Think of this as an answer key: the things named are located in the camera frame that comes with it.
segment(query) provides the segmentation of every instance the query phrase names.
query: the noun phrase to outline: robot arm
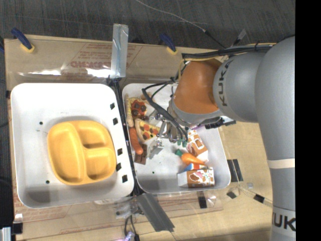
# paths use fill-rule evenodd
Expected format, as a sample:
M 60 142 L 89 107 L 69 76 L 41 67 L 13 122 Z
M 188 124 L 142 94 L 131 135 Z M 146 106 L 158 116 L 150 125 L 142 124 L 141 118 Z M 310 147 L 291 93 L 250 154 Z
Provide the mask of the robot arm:
M 169 112 L 185 125 L 203 124 L 223 115 L 237 121 L 259 123 L 273 189 L 272 241 L 296 239 L 294 50 L 295 37 L 292 37 L 267 53 L 236 55 L 212 69 L 207 64 L 206 70 L 198 72 L 201 75 L 198 80 L 206 79 L 204 83 L 207 84 L 193 85 L 194 93 L 208 95 L 207 100 L 213 104 L 213 110 L 205 110 L 205 113 L 195 113 L 195 108 L 182 105 L 184 86 L 190 89 L 189 81 L 195 79 L 183 78 L 184 73 L 169 106 Z M 208 91 L 209 79 L 213 83 L 214 99 Z

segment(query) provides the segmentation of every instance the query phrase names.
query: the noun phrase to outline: yellow clamp tip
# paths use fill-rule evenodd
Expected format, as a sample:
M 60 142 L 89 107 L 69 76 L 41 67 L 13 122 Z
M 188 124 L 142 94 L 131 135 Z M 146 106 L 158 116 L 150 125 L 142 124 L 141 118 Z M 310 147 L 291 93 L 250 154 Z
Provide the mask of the yellow clamp tip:
M 171 48 L 169 48 L 168 46 L 166 47 L 166 50 L 170 53 L 170 54 L 172 54 L 172 55 L 176 55 L 177 54 L 177 49 L 176 49 L 176 51 L 173 51 Z
M 31 44 L 31 49 L 28 49 L 27 47 L 25 47 L 23 44 L 20 44 L 20 47 L 26 51 L 27 53 L 32 53 L 35 50 L 35 46 L 33 44 Z

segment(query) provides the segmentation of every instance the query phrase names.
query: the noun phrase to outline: yellow plate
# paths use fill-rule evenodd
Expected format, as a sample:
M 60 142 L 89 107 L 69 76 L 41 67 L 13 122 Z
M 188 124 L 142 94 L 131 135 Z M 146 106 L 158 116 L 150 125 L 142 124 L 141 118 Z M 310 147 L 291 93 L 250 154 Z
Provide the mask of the yellow plate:
M 56 177 L 68 185 L 104 180 L 116 169 L 116 154 L 108 130 L 92 120 L 54 125 L 48 133 L 48 152 Z

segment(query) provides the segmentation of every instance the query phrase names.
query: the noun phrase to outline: toy hot dog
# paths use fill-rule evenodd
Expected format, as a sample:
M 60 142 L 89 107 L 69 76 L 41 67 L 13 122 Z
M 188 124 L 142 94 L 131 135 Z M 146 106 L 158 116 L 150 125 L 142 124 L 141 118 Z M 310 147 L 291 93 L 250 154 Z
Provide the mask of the toy hot dog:
M 129 128 L 129 138 L 131 146 L 134 148 L 135 152 L 138 155 L 141 155 L 144 152 L 144 150 L 138 141 L 137 132 L 135 128 Z

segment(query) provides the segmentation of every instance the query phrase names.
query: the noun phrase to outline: dark gray carpet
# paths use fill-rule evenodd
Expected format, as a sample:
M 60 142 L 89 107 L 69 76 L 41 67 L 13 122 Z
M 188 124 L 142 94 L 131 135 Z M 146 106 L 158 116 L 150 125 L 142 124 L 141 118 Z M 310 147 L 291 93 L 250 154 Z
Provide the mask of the dark gray carpet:
M 114 23 L 129 26 L 129 41 L 158 44 L 166 33 L 177 46 L 220 49 L 242 29 L 241 44 L 277 42 L 295 34 L 295 0 L 0 0 L 0 35 L 12 38 L 17 27 L 26 34 L 111 40 Z M 5 63 L 0 54 L 0 227 L 10 222 L 11 163 L 6 107 Z

